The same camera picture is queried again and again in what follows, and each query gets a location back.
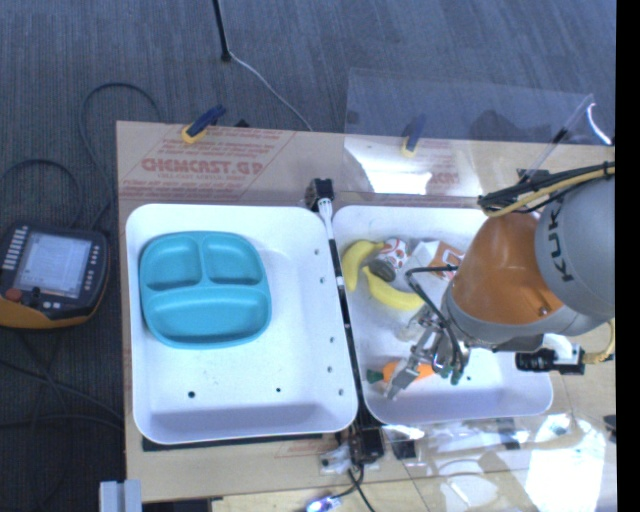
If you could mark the white plastic tray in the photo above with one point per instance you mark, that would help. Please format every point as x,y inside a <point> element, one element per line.
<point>475,400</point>
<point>240,385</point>

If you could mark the yellow banana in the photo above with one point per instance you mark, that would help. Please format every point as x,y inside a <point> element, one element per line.
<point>353,260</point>
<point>392,297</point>

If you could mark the white and red can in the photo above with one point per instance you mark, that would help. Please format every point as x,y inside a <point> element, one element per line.
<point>395,251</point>

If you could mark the white and orange carton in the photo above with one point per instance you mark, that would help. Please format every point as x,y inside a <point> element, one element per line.
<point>447,257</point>

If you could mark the black cylinder on white bracket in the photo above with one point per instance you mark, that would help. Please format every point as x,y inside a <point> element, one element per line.
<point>542,360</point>

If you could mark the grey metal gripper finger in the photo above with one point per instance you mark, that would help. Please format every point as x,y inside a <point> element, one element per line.
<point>412,370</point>
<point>396,384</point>

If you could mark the orange carrot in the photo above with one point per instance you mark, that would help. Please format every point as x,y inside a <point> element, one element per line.
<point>425,371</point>

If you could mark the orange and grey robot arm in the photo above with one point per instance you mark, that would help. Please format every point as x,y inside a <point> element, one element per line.
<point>505,280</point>

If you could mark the blue divided plate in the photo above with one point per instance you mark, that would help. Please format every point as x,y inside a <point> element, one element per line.
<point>205,290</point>

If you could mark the brown cardboard board, red print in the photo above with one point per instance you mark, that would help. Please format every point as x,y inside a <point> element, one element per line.
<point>225,170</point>

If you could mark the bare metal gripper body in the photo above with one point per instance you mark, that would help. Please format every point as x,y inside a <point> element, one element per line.
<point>436,345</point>

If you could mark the thin black and white rod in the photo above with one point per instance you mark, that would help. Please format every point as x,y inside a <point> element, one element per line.
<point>345,305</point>

